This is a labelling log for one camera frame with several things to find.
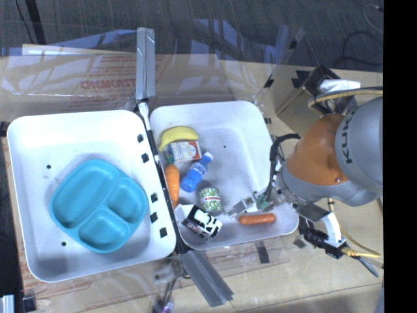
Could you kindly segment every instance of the blue plate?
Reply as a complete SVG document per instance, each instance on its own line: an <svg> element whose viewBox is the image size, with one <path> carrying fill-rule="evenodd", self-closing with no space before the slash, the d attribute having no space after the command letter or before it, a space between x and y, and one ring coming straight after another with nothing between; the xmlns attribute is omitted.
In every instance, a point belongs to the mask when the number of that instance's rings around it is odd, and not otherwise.
<svg viewBox="0 0 417 313"><path fill-rule="evenodd" d="M148 209L145 191L104 160L79 165L50 201L53 221L83 246L99 253L121 248Z"/></svg>

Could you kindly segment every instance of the hot dog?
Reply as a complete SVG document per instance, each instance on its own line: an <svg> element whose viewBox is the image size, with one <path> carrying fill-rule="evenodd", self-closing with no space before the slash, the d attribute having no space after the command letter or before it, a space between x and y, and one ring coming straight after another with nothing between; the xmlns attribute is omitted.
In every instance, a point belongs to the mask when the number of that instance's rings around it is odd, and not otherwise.
<svg viewBox="0 0 417 313"><path fill-rule="evenodd" d="M261 215L242 215L239 217L239 222L242 225L258 225L269 224L276 221L274 213L263 213Z"/></svg>

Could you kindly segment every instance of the white sink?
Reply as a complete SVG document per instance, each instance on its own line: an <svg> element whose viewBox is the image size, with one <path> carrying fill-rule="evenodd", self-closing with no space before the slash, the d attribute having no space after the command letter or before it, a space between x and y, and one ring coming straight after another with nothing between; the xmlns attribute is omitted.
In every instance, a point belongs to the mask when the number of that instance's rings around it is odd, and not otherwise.
<svg viewBox="0 0 417 313"><path fill-rule="evenodd" d="M10 124L8 142L27 264L38 279L56 282L90 275L158 260L174 250L176 237L164 191L145 127L136 114L115 110L21 117ZM145 189L149 199L137 230L122 248L109 254L76 242L49 213L59 184L90 159L118 167Z"/></svg>
<svg viewBox="0 0 417 313"><path fill-rule="evenodd" d="M150 117L156 143L162 132L175 125L192 127L199 135L202 153L213 154L207 176L194 192L180 190L181 204L199 204L199 189L204 185L219 189L222 212L215 217L222 223L217 236L206 241L179 223L184 242L196 250L220 248L250 241L286 235L298 226L298 216L284 203L271 210L276 216L273 224L245 226L238 216L229 217L227 211L253 192L265 189L269 182L269 152L272 139L258 107L247 101L185 104L163 106ZM179 165L182 176L190 163ZM258 212L252 205L247 212ZM175 209L177 222L184 218L180 208Z"/></svg>

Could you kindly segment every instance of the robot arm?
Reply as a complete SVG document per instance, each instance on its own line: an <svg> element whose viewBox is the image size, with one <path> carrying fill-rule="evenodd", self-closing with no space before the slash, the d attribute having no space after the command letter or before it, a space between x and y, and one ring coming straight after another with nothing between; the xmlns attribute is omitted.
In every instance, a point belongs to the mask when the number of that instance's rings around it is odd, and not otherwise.
<svg viewBox="0 0 417 313"><path fill-rule="evenodd" d="M302 218L312 223L323 221L326 226L327 233L306 228L306 241L334 258L344 255L349 246L334 213L315 202L328 198L356 207L382 196L382 102L381 96L347 115L322 115L300 138L288 159L278 153L273 198L270 194L259 198L258 209L268 211L280 203L290 203ZM278 146L274 143L271 153ZM362 258L351 257L377 275Z"/></svg>
<svg viewBox="0 0 417 313"><path fill-rule="evenodd" d="M334 198L350 206L382 196L382 99L343 116L323 115L281 164L276 188L298 203Z"/></svg>

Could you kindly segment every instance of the carrot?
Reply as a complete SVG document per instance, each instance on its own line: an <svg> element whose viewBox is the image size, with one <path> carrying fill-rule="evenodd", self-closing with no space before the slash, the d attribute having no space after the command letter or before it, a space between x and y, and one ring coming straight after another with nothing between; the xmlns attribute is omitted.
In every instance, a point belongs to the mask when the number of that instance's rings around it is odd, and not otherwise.
<svg viewBox="0 0 417 313"><path fill-rule="evenodd" d="M263 213L261 215L243 215L239 217L242 225L258 225L275 222L276 215L274 213Z"/></svg>
<svg viewBox="0 0 417 313"><path fill-rule="evenodd" d="M169 197L171 197L174 208L178 205L180 194L180 171L174 164L165 167L165 178L167 181Z"/></svg>

